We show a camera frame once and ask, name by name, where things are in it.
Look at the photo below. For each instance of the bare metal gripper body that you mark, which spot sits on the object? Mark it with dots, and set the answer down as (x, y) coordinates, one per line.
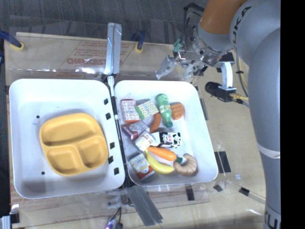
(202, 52)

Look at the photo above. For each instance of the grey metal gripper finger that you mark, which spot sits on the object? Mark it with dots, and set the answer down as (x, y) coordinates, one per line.
(165, 67)
(189, 71)

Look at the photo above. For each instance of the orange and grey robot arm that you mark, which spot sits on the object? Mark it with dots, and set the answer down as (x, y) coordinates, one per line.
(262, 63)

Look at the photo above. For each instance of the orange waffle biscuit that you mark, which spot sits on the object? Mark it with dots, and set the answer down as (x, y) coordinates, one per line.
(178, 111)

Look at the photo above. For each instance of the green plastic bottle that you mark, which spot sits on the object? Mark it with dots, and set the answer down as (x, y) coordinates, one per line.
(165, 110)

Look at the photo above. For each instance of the green and white patterned carton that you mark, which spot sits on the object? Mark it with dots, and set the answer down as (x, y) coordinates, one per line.
(146, 110)

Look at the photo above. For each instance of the orange sausage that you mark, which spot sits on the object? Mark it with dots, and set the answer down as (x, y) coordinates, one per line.
(156, 123)

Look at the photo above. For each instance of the orange and white carton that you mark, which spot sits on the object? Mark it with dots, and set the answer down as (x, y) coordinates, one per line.
(128, 111)

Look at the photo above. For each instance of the dark red and white carton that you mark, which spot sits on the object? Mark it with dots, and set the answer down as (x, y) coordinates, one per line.
(134, 129)

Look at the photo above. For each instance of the white plastic tray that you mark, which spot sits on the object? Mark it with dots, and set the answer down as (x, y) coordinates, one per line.
(202, 139)
(26, 128)

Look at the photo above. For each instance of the black and white cow carton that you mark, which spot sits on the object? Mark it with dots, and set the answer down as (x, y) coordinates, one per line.
(171, 139)

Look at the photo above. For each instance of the white carton with orange print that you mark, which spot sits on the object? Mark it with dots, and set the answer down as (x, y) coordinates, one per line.
(144, 141)

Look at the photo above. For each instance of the orange carrot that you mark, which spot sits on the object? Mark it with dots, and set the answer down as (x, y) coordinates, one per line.
(163, 153)

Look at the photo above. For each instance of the tan croissant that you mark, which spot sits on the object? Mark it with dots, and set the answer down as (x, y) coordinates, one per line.
(188, 167)

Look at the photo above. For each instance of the yellow banana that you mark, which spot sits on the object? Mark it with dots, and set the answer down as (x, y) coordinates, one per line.
(159, 167)

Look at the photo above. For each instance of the red and yellow carton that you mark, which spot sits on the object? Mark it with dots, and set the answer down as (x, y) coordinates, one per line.
(141, 167)

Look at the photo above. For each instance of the brown cardboard board red print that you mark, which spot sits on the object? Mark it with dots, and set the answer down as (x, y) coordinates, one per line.
(59, 56)

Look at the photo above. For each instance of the yellow divided plate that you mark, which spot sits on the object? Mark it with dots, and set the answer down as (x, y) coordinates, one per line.
(71, 137)

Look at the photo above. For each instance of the black cylinder on white bracket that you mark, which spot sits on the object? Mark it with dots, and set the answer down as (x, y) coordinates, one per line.
(226, 76)

